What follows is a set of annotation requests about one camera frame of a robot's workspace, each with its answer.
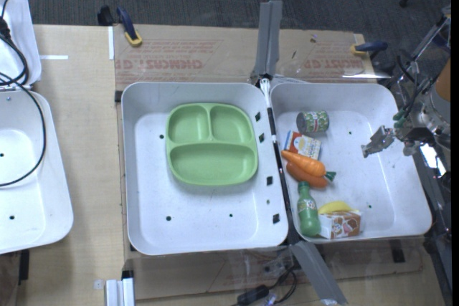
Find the white container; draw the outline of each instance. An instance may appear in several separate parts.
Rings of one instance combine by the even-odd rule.
[[[347,201],[362,212],[365,223],[355,237],[304,239],[319,243],[414,236],[430,228],[422,184],[412,158],[403,156],[402,144],[397,141],[381,153],[363,157],[361,145],[380,125],[389,126],[397,112],[389,90],[377,84],[285,82],[272,89],[270,101],[279,149],[288,131],[295,130],[298,112],[329,113],[330,128],[315,138],[322,142],[321,161],[337,175],[326,190],[311,193],[319,206]],[[166,119],[175,107],[193,102],[236,105],[249,115],[255,136],[264,134],[264,142],[257,145],[259,167],[248,182],[226,188],[196,187],[174,178],[166,160]],[[126,88],[121,104],[128,236],[139,252],[252,249],[284,242],[289,228],[261,90],[245,83],[140,82]],[[298,230],[297,183],[288,174],[285,179]]]
[[[0,14],[4,0],[0,0]],[[29,68],[29,89],[41,75],[28,0],[9,0],[4,18]],[[22,70],[16,53],[0,41],[0,72]],[[42,109],[46,151],[37,169],[23,180],[0,187],[0,254],[59,241],[72,227],[73,211],[48,102],[31,92]],[[43,146],[42,119],[21,88],[0,87],[0,184],[13,181],[37,163]]]

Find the green bottle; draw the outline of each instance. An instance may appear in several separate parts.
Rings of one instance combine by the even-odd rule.
[[[309,194],[309,183],[300,181],[298,183],[298,215],[300,217],[301,234],[313,237],[321,232],[321,223],[318,219],[317,204]]]

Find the bottle label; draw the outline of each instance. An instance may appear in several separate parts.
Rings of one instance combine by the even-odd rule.
[[[317,210],[317,205],[314,200],[303,199],[298,203],[298,213],[305,211],[306,209],[312,209],[313,211]]]

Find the wooden table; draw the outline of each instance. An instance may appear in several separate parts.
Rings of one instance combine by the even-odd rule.
[[[35,90],[52,108],[75,222],[60,242],[30,249],[29,279],[19,287],[17,304],[101,306],[103,282],[120,279],[125,261],[115,68],[108,28],[36,25],[34,29],[41,55],[68,56],[42,60],[42,80]],[[420,250],[418,272],[340,281],[350,305],[443,305],[430,256]],[[322,305],[310,284],[301,285],[291,301]],[[234,293],[138,302],[234,303]]]

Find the small box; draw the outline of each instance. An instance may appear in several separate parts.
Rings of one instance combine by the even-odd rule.
[[[321,221],[320,235],[326,239],[357,236],[360,233],[360,211],[335,211],[319,214],[318,217]]]
[[[285,140],[284,149],[318,160],[318,155],[321,152],[321,142],[297,131],[290,130]]]

